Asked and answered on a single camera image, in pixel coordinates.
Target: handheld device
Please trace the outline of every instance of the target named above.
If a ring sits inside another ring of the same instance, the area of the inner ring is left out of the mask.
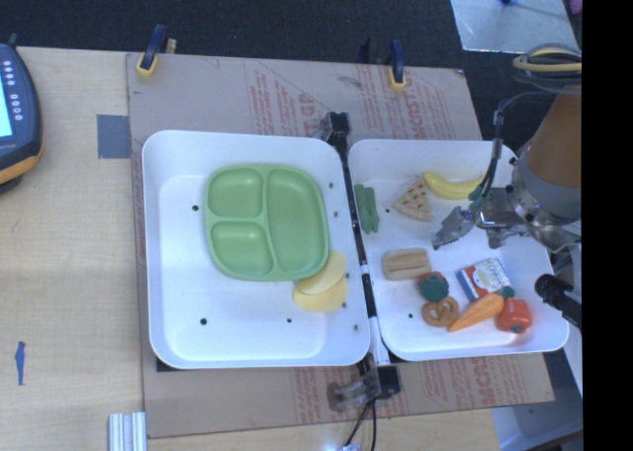
[[[44,151],[40,99],[12,44],[0,44],[0,194],[13,189]]]

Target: silver metal panel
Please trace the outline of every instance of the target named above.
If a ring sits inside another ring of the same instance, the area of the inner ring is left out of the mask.
[[[563,0],[451,0],[462,48],[524,53],[539,45],[578,49]]]

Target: white tray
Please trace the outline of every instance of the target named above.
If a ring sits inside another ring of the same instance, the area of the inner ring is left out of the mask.
[[[293,281],[232,279],[213,262],[202,200],[216,170],[287,164],[319,185],[329,248],[349,274],[345,306],[308,313]],[[360,361],[370,335],[340,158],[307,137],[164,131],[142,149],[149,338],[158,358],[180,369],[341,366]]]
[[[510,237],[499,249],[488,247],[486,233],[474,227],[463,238],[433,250],[431,239],[441,222],[457,205],[468,207],[468,200],[442,200],[429,193],[432,223],[409,219],[391,209],[396,198],[425,170],[449,179],[472,179],[483,175],[491,158],[490,141],[444,140],[361,140],[349,152],[349,167],[354,184],[373,187],[380,216],[376,233],[365,234],[369,271],[373,283],[381,335],[387,347],[408,361],[492,356],[556,350],[567,341],[569,324],[561,313],[544,304],[534,290],[536,279],[552,273],[545,247],[531,237]],[[510,181],[514,154],[503,148],[498,162],[496,186]],[[449,333],[445,328],[426,324],[421,317],[425,303],[413,280],[385,278],[382,257],[390,250],[422,247],[431,266],[449,282],[450,295],[460,304],[468,300],[456,272],[468,265],[497,257],[507,273],[516,297],[528,302],[533,324],[520,335],[499,331],[492,319],[470,328]]]

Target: wooden table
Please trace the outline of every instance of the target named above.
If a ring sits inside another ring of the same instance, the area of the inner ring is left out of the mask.
[[[97,116],[128,114],[125,54],[19,52],[45,113],[45,154],[0,195],[0,449],[103,451],[108,415],[143,411],[130,160],[97,151]],[[337,450],[352,427],[152,439],[147,449]],[[370,418],[354,440],[369,449],[371,436]],[[378,420],[377,449],[497,448],[488,409]]]

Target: red toy pepper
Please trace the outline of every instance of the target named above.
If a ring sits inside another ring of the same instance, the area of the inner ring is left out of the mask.
[[[495,322],[501,331],[523,333],[532,324],[532,313],[525,300],[506,298]]]

